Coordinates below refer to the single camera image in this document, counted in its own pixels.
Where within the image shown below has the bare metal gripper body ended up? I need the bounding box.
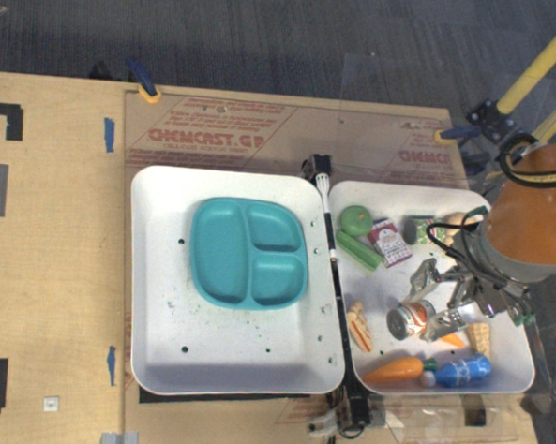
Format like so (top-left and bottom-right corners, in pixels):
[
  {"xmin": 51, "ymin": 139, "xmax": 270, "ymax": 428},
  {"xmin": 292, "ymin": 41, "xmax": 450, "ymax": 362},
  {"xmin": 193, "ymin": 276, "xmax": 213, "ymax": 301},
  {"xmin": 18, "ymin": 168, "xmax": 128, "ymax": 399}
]
[{"xmin": 436, "ymin": 255, "xmax": 537, "ymax": 328}]

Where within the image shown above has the orange toy wedge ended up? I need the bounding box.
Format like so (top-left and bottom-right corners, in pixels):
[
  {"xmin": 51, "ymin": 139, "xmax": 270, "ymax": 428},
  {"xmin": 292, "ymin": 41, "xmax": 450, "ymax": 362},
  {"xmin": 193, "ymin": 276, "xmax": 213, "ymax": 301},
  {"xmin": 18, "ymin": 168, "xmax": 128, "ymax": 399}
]
[{"xmin": 439, "ymin": 332, "xmax": 469, "ymax": 350}]

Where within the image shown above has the white plastic tray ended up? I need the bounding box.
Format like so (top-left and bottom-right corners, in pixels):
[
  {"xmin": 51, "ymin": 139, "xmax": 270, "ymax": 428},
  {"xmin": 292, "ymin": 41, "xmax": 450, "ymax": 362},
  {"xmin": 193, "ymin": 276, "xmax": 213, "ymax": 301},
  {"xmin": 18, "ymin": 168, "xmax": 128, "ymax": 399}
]
[
  {"xmin": 316, "ymin": 178, "xmax": 548, "ymax": 406},
  {"xmin": 117, "ymin": 162, "xmax": 359, "ymax": 407}
]

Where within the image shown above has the tan toy waffle biscuit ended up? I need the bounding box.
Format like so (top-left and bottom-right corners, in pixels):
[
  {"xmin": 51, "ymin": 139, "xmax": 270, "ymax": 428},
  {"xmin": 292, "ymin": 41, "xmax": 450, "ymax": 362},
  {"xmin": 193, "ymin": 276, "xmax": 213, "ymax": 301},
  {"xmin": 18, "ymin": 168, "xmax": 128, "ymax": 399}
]
[{"xmin": 463, "ymin": 319, "xmax": 493, "ymax": 360}]

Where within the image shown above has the orange and white can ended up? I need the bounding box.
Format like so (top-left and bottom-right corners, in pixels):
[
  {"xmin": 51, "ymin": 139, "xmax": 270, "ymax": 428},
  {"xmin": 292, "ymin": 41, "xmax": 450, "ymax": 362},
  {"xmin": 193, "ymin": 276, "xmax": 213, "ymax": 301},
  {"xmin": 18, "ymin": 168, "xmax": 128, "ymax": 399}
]
[{"xmin": 384, "ymin": 296, "xmax": 440, "ymax": 345}]

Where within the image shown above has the green and white can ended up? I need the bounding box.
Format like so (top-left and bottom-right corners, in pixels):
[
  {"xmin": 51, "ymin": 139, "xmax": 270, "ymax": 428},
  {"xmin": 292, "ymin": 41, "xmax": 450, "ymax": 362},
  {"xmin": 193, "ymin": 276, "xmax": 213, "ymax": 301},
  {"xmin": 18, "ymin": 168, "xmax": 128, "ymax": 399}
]
[{"xmin": 401, "ymin": 214, "xmax": 449, "ymax": 248}]

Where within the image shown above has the red and white carton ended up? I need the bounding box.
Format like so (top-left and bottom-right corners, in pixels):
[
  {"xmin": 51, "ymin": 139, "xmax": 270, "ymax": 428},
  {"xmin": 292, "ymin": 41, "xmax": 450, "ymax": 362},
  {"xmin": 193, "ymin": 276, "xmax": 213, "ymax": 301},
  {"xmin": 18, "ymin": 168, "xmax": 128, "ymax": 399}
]
[{"xmin": 365, "ymin": 215, "xmax": 416, "ymax": 272}]

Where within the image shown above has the blue bottle with white cap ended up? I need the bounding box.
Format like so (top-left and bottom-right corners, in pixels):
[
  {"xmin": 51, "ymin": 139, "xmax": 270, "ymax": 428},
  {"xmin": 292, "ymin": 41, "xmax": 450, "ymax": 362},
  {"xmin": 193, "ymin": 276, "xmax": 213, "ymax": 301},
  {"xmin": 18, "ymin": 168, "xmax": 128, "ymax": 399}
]
[{"xmin": 418, "ymin": 349, "xmax": 493, "ymax": 393}]

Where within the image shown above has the beige rounded toy food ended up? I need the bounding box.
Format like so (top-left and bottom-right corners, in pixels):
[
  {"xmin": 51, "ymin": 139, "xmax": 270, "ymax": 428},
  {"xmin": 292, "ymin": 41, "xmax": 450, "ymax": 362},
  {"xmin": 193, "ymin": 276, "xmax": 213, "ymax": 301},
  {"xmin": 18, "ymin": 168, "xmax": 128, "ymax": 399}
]
[{"xmin": 441, "ymin": 210, "xmax": 484, "ymax": 244}]

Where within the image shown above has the green toy celery stick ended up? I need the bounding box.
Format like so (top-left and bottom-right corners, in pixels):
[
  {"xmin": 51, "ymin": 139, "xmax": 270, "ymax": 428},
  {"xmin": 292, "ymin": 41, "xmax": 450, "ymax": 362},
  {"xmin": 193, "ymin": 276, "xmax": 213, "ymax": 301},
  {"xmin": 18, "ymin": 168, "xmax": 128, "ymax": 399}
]
[{"xmin": 333, "ymin": 229, "xmax": 386, "ymax": 273}]

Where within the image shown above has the orange toy carrot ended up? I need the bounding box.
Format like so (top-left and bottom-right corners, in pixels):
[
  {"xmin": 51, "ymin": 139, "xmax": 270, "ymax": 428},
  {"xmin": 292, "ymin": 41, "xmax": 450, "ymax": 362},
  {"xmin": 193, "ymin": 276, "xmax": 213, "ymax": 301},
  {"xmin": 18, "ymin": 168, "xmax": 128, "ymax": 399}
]
[{"xmin": 361, "ymin": 352, "xmax": 441, "ymax": 389}]

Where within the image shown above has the toy sandwich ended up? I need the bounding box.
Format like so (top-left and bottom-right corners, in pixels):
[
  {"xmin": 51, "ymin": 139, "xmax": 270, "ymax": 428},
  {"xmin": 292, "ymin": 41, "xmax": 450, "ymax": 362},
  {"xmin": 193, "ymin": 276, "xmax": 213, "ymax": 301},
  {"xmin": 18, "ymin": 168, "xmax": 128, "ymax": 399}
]
[{"xmin": 343, "ymin": 299, "xmax": 378, "ymax": 355}]

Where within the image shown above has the thin black and white rod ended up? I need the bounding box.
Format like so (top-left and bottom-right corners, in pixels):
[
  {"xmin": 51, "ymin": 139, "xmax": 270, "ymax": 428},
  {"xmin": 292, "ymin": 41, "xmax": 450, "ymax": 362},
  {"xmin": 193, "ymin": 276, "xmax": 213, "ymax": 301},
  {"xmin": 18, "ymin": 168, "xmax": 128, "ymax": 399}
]
[{"xmin": 301, "ymin": 170, "xmax": 372, "ymax": 397}]

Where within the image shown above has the green toy apple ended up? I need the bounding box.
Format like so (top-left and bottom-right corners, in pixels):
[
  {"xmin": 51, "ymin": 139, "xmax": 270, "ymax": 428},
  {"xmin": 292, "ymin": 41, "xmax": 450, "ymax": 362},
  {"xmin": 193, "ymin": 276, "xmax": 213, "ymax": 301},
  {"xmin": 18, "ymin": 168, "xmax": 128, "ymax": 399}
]
[{"xmin": 338, "ymin": 203, "xmax": 376, "ymax": 239}]

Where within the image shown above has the teal divided plate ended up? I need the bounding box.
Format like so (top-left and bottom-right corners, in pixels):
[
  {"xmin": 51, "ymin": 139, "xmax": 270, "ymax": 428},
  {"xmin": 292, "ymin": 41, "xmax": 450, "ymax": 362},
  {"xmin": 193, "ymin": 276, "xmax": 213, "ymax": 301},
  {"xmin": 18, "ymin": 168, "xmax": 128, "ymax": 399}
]
[{"xmin": 186, "ymin": 193, "xmax": 314, "ymax": 315}]

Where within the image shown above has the brown cardboard board red print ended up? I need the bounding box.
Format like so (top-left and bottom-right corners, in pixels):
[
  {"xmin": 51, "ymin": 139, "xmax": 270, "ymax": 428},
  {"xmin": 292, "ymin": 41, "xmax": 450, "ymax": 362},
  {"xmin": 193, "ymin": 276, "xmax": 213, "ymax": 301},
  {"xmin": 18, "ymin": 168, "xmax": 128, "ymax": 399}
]
[{"xmin": 103, "ymin": 83, "xmax": 540, "ymax": 444}]

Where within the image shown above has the black block with thin wires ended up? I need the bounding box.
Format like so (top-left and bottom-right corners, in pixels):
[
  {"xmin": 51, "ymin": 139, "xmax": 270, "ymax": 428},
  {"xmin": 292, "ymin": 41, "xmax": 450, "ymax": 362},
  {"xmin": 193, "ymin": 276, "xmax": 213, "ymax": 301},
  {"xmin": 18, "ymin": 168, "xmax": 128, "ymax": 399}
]
[
  {"xmin": 335, "ymin": 392, "xmax": 374, "ymax": 433},
  {"xmin": 300, "ymin": 152, "xmax": 335, "ymax": 183}
]

